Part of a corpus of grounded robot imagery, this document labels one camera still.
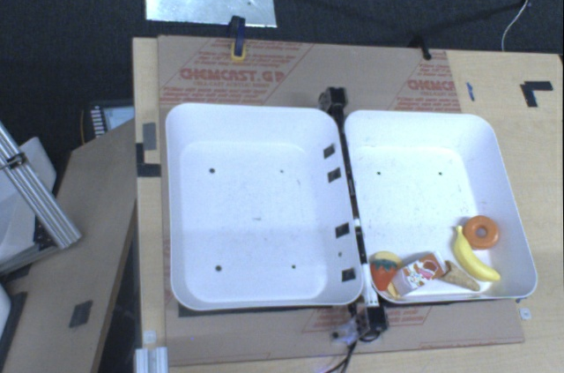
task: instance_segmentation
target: black clamp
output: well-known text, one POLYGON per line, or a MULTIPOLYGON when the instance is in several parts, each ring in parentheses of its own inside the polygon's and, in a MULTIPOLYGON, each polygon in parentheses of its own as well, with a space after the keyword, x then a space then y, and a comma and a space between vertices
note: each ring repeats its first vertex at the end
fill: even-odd
POLYGON ((18 152, 13 157, 10 157, 9 159, 5 160, 5 164, 3 166, 0 166, 0 171, 6 168, 9 169, 17 168, 18 166, 21 166, 24 163, 26 163, 26 161, 27 161, 26 154, 23 152, 18 152))
POLYGON ((317 107, 325 113, 329 113, 332 117, 343 117, 343 110, 348 103, 346 90, 343 87, 328 87, 325 92, 319 96, 317 102, 317 107))
POLYGON ((419 34, 415 34, 415 36, 413 36, 412 40, 409 42, 409 44, 407 44, 407 47, 421 48, 423 57, 427 61, 433 58, 431 56, 431 53, 429 52, 429 48, 427 47, 427 43, 425 42, 425 39, 423 39, 423 36, 419 34))
POLYGON ((247 55, 247 50, 245 49, 245 18, 232 16, 227 34, 233 40, 231 44, 231 59, 243 61, 247 55))

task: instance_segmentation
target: black cable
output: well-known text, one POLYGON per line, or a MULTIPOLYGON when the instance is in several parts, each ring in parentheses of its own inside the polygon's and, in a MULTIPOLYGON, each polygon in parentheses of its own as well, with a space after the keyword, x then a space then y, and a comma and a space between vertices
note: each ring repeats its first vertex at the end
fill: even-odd
POLYGON ((380 337, 380 333, 378 331, 369 331, 366 334, 364 334, 362 337, 360 337, 359 340, 363 341, 364 343, 371 343, 374 340, 376 340, 378 337, 380 337))
POLYGON ((350 346, 349 346, 349 350, 346 353, 346 357, 345 359, 343 359, 341 362, 339 362, 337 365, 335 365, 335 367, 333 367, 332 369, 328 369, 327 371, 325 371, 324 373, 334 373, 335 371, 340 370, 339 373, 345 373, 346 369, 349 366, 349 362, 351 361, 351 357, 353 357, 353 351, 354 348, 356 348, 356 343, 357 342, 353 342, 350 346))

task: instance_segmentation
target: white plastic tray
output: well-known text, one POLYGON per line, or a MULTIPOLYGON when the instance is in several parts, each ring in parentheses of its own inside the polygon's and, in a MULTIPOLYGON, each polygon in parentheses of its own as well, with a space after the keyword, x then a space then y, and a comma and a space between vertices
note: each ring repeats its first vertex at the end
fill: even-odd
MULTIPOLYGON (((537 274, 492 128, 469 115, 357 111, 345 123, 367 254, 455 261, 454 227, 484 214, 501 274, 440 280, 399 303, 524 297, 537 274)), ((322 111, 188 103, 166 122, 171 282, 194 310, 339 305, 362 270, 338 128, 322 111)))
POLYGON ((345 122, 367 254, 389 250, 406 263, 439 251, 454 261, 454 227, 484 214, 500 240, 475 251, 500 274, 471 292, 434 280, 393 302, 525 297, 537 273, 492 127, 472 115, 356 111, 345 122))
POLYGON ((358 297, 345 167, 328 115, 188 103, 171 110, 166 130, 171 282, 180 303, 218 310, 358 297))

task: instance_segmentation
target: toy donut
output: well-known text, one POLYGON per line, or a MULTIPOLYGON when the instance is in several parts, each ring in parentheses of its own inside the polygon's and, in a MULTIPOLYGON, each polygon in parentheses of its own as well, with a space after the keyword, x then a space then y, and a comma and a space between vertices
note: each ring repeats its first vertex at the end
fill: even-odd
POLYGON ((487 250, 500 238, 497 224, 486 216, 474 216, 464 224, 463 234, 475 250, 487 250))

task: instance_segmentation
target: white cable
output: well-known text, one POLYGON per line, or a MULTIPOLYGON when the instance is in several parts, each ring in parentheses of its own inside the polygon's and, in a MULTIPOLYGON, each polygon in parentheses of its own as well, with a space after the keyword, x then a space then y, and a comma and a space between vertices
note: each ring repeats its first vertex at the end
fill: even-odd
POLYGON ((519 20, 519 18, 521 17, 521 14, 523 14, 523 12, 527 9, 528 5, 529 5, 529 0, 525 0, 524 3, 523 3, 523 6, 521 6, 521 9, 517 13, 517 15, 513 18, 513 20, 511 20, 508 27, 503 32, 503 36, 501 37, 501 51, 502 52, 505 51, 505 36, 507 36, 508 31, 513 26, 513 24, 515 24, 517 22, 517 20, 519 20))

